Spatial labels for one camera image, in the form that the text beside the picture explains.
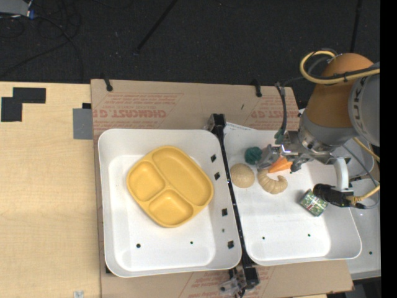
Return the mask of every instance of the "yellow plate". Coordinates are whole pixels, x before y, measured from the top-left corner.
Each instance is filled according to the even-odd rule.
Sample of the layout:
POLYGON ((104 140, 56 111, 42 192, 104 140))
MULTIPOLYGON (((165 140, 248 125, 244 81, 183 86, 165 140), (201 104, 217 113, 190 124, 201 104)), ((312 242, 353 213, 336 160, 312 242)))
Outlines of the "yellow plate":
POLYGON ((210 203, 213 185, 202 168, 174 146, 159 147, 129 170, 127 188, 159 225, 177 227, 210 203))

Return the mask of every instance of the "black tape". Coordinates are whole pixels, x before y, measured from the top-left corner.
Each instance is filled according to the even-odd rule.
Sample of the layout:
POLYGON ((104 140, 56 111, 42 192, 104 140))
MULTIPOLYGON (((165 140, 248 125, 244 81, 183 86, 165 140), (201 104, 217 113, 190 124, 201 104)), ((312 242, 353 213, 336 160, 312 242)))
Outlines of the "black tape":
POLYGON ((1 121, 22 122, 22 104, 45 104, 45 88, 13 88, 12 97, 1 98, 1 121))

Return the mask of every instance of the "green patterned package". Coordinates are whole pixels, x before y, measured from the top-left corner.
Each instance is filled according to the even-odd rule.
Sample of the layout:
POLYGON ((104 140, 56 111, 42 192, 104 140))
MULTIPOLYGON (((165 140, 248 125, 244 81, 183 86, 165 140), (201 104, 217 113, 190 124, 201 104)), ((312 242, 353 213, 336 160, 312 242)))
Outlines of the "green patterned package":
POLYGON ((327 208, 328 202, 316 197, 313 194, 313 191, 309 189, 299 204, 314 216, 320 216, 324 212, 325 208, 327 208))

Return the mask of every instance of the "wooden surface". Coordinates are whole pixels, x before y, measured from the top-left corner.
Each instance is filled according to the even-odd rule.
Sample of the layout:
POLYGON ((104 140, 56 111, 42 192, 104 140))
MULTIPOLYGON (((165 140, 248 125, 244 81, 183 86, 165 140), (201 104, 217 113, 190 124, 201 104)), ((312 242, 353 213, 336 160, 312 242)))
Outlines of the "wooden surface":
POLYGON ((13 87, 47 101, 0 122, 0 297, 100 297, 93 141, 73 139, 90 85, 0 82, 0 97, 13 87))

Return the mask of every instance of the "cardboard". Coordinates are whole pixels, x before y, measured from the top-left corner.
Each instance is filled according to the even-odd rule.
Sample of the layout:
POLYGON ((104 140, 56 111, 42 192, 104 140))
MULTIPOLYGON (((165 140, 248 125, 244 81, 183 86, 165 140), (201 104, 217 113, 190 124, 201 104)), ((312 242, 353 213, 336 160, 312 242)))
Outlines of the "cardboard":
MULTIPOLYGON (((258 130, 278 130, 282 123, 282 101, 274 87, 262 86, 262 97, 254 86, 164 83, 151 81, 91 81, 94 151, 96 162, 98 226, 103 223, 97 141, 111 128, 202 129, 211 114, 224 114, 227 122, 258 130)), ((299 124, 293 91, 286 88, 287 129, 299 124)), ((228 271, 178 273, 137 278, 118 278, 106 273, 103 229, 99 228, 102 296, 122 297, 222 297, 218 286, 228 271)), ((353 289, 345 261, 258 266, 260 284, 245 297, 292 297, 353 289)))

